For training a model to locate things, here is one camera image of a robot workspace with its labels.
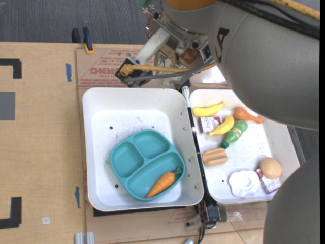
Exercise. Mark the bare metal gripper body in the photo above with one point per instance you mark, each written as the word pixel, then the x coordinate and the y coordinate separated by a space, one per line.
pixel 177 38

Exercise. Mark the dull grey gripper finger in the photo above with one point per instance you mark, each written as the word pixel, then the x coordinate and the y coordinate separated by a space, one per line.
pixel 177 82
pixel 159 60

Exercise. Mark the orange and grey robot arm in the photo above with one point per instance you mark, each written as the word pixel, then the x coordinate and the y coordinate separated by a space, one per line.
pixel 266 60

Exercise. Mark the yellow banana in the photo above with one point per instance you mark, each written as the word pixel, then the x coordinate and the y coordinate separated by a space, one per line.
pixel 207 110
pixel 224 126

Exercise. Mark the small pink and white carton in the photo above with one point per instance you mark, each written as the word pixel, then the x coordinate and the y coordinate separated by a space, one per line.
pixel 269 184
pixel 207 124

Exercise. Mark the orange chicken drumstick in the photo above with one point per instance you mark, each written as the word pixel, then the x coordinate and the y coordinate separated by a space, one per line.
pixel 242 114

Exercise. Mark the green bottle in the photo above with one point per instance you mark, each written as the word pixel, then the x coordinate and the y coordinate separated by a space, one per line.
pixel 234 133

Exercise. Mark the tan hot dog bun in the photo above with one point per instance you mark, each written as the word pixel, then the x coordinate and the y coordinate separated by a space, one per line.
pixel 214 157

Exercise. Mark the teal divided plate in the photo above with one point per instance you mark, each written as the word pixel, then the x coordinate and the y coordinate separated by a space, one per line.
pixel 127 159

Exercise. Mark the white plastic tray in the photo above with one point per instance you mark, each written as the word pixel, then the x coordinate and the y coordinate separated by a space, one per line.
pixel 101 146
pixel 246 151

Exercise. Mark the orange carrot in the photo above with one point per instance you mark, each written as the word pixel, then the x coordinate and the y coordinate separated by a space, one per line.
pixel 162 184

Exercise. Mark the white fried egg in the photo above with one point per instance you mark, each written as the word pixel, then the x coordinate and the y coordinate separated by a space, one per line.
pixel 243 184

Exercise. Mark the round tan bread roll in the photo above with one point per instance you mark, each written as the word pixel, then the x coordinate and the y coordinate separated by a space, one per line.
pixel 270 168

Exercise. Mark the brown cardboard board, red print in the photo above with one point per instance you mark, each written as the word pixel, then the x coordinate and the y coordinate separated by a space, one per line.
pixel 142 225

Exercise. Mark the black cylinder on white bracket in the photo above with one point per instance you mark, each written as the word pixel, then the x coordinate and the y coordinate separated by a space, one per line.
pixel 132 71

